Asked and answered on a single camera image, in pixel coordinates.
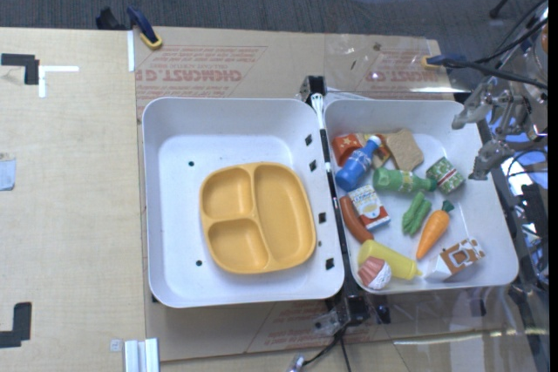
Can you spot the pink and white cupcake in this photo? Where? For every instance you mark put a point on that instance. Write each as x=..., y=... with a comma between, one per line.
x=376, y=274

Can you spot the yellow squeeze bottle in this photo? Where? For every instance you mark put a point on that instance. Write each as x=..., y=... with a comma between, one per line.
x=385, y=259

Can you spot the orange carrot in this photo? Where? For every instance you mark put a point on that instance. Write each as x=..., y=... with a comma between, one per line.
x=433, y=228

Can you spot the red packet with yellow stars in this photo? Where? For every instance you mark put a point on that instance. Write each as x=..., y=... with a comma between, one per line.
x=344, y=144

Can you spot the brown and white carton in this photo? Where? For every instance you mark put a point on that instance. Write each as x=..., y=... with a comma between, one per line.
x=460, y=259

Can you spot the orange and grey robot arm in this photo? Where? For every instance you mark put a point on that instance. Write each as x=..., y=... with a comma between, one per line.
x=545, y=37

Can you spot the white and red carton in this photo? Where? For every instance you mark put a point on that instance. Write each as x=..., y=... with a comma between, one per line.
x=369, y=207

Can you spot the blue bottle with white cap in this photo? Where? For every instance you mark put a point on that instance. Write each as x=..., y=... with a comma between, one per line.
x=351, y=172

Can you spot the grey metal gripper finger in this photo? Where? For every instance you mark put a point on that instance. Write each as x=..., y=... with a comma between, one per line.
x=473, y=106
x=490, y=154

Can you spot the brown cardboard board red print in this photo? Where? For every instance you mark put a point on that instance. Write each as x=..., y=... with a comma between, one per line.
x=279, y=61

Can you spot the green beans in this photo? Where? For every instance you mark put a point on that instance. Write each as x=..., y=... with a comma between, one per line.
x=416, y=215

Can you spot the green and red can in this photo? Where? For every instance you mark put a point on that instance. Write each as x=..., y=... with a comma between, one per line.
x=445, y=175

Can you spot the green bottle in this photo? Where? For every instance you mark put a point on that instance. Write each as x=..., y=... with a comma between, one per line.
x=394, y=180

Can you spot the brown sausage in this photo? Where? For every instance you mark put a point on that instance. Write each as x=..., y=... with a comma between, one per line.
x=354, y=222

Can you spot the brown bread slice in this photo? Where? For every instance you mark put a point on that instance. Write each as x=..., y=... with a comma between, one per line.
x=405, y=150

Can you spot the yellow divided plate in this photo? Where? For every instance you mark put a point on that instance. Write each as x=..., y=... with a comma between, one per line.
x=279, y=204

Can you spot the thin black and white rod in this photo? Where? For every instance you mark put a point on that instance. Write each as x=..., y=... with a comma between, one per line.
x=324, y=148

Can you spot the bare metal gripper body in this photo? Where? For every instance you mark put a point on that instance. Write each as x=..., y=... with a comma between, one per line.
x=519, y=106

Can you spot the white plastic tray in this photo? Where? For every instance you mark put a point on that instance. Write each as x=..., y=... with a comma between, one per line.
x=479, y=222
x=174, y=204

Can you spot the yellow and red packet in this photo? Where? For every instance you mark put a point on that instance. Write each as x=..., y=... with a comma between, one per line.
x=382, y=154

